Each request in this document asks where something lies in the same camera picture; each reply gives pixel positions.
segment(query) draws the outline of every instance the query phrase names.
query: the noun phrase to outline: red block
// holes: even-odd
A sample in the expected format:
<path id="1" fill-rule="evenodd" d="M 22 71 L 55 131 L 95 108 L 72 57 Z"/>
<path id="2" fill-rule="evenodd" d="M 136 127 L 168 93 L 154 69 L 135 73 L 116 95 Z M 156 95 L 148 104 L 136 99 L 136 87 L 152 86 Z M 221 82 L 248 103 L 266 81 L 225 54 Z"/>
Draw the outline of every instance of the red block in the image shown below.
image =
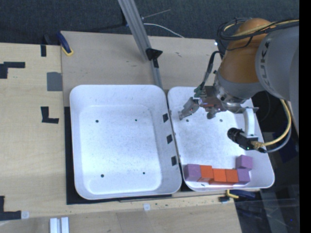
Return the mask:
<path id="1" fill-rule="evenodd" d="M 214 179 L 210 180 L 209 184 L 226 184 L 227 178 L 225 175 L 225 169 L 213 168 Z"/>
<path id="2" fill-rule="evenodd" d="M 198 182 L 209 182 L 213 180 L 214 173 L 212 166 L 200 165 L 201 169 L 201 178 L 198 179 Z"/>
<path id="3" fill-rule="evenodd" d="M 238 171 L 236 169 L 226 169 L 225 175 L 228 185 L 233 185 L 239 182 Z"/>

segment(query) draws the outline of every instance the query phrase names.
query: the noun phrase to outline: white tray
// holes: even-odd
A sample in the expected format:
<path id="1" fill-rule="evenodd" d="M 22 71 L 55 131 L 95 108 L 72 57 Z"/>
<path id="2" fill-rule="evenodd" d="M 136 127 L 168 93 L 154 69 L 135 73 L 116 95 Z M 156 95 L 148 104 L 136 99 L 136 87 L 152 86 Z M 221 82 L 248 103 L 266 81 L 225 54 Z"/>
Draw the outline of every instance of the white tray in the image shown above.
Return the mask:
<path id="1" fill-rule="evenodd" d="M 207 119 L 207 113 L 200 107 L 191 116 L 179 120 L 178 111 L 194 95 L 194 89 L 195 87 L 173 87 L 168 92 L 168 104 L 182 167 L 186 164 L 200 164 L 233 169 L 236 157 L 244 154 L 253 157 L 253 169 L 250 171 L 251 181 L 246 185 L 210 185 L 189 181 L 186 181 L 186 185 L 198 192 L 272 186 L 275 175 L 268 154 L 255 150 L 246 151 L 227 137 L 230 128 L 245 128 L 242 114 L 226 111 L 217 113 L 213 119 Z M 246 101 L 243 106 L 253 107 L 252 101 Z M 255 121 L 255 134 L 259 136 L 259 141 L 263 141 L 257 119 Z"/>
<path id="2" fill-rule="evenodd" d="M 167 100 L 155 85 L 70 93 L 74 183 L 88 200 L 165 195 L 182 182 Z"/>

